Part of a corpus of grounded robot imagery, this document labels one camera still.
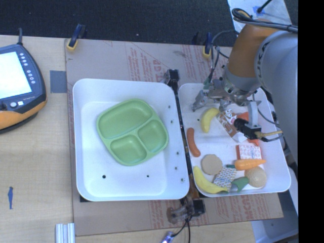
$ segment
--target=green plate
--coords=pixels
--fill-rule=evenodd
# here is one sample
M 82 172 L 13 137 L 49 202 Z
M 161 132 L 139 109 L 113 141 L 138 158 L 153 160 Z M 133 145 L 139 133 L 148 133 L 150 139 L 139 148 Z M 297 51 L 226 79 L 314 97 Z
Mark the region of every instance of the green plate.
M 163 122 L 141 99 L 130 99 L 102 112 L 97 132 L 112 156 L 126 166 L 152 158 L 169 141 Z

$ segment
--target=white tray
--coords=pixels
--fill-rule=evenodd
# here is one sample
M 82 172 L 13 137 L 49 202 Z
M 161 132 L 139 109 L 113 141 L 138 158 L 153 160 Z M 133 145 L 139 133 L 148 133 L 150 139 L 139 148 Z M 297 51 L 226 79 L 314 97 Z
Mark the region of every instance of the white tray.
M 194 103 L 196 96 L 203 87 L 203 84 L 184 84 L 179 89 L 179 101 L 184 129 L 187 131 L 189 127 L 194 128 L 195 143 L 201 152 L 199 157 L 194 157 L 190 153 L 191 165 L 192 167 L 199 166 L 201 168 L 200 161 L 206 154 L 215 154 L 223 161 L 223 165 L 233 164 L 234 160 L 237 159 L 235 149 L 236 145 L 254 144 L 249 143 L 247 140 L 242 143 L 236 142 L 227 134 L 216 118 L 212 119 L 210 131 L 208 133 L 204 133 L 201 130 L 199 119 L 201 119 L 203 112 L 210 107 L 219 107 L 219 104 L 216 104 L 211 100 L 205 107 L 197 109 L 195 112 L 191 110 L 191 106 Z M 259 89 L 255 94 L 255 99 L 262 101 L 258 108 L 268 119 L 272 119 L 270 106 L 262 89 Z M 248 111 L 246 107 L 239 107 L 236 104 L 231 104 L 228 108 L 233 109 L 236 113 Z M 275 125 L 267 122 L 261 117 L 261 115 L 259 115 L 258 124 L 262 127 L 261 131 L 264 133 L 276 131 Z M 209 194 L 201 190 L 199 191 L 208 197 L 220 197 L 257 193 L 275 193 L 288 190 L 291 184 L 291 177 L 280 140 L 274 140 L 272 142 L 263 142 L 260 140 L 260 148 L 262 158 L 267 160 L 265 164 L 260 165 L 267 175 L 267 183 L 264 187 L 255 188 L 247 185 L 241 192 L 237 192 L 237 189 L 232 188 L 227 194 Z M 213 181 L 214 176 L 207 174 L 204 175 L 209 181 Z M 244 171 L 238 171 L 236 178 L 242 176 L 244 176 Z
M 147 102 L 164 123 L 169 142 L 136 166 L 119 164 L 101 141 L 96 120 L 128 99 Z M 189 191 L 188 169 L 173 90 L 162 83 L 81 79 L 73 86 L 76 185 L 90 201 L 180 199 Z

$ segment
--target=sausage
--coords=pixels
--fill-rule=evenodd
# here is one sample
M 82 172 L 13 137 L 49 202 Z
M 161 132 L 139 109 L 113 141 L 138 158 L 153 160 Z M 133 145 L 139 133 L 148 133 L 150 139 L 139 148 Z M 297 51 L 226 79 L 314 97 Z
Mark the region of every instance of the sausage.
M 199 157 L 200 156 L 200 150 L 197 148 L 196 143 L 194 141 L 194 129 L 188 128 L 187 129 L 187 141 L 189 149 L 193 156 Z

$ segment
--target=blue mark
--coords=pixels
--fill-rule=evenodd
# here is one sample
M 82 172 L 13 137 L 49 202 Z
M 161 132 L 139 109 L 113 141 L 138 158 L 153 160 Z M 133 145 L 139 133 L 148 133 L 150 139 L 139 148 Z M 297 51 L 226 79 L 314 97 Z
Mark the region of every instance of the blue mark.
M 14 193 L 13 193 L 13 190 L 14 188 L 12 186 L 9 187 L 9 192 L 8 192 L 8 198 L 9 198 L 9 207 L 10 207 L 10 210 L 12 210 L 12 198 L 14 196 Z
M 262 11 L 261 11 L 260 13 L 258 13 L 258 11 L 257 11 L 258 8 L 259 8 L 259 6 L 254 6 L 254 7 L 253 7 L 253 12 L 254 12 L 257 16 L 264 15 L 264 14 L 265 14 L 264 9 L 262 9 Z

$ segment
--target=wooden table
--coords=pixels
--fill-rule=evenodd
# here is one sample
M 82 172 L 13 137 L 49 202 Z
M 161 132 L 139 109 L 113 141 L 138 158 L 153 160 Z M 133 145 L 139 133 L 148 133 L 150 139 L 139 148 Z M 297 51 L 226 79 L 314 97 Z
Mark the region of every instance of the wooden table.
M 66 71 L 64 41 L 26 36 L 22 39 L 42 70 L 48 102 L 35 119 L 0 134 L 0 242 L 53 243 L 55 225 L 73 223 L 67 94 L 50 92 L 50 71 Z M 17 42 L 17 36 L 0 35 L 0 47 Z M 255 242 L 250 222 L 192 226 L 190 230 L 192 243 Z M 167 231 L 79 236 L 75 242 L 161 242 Z M 173 240 L 186 242 L 187 228 Z

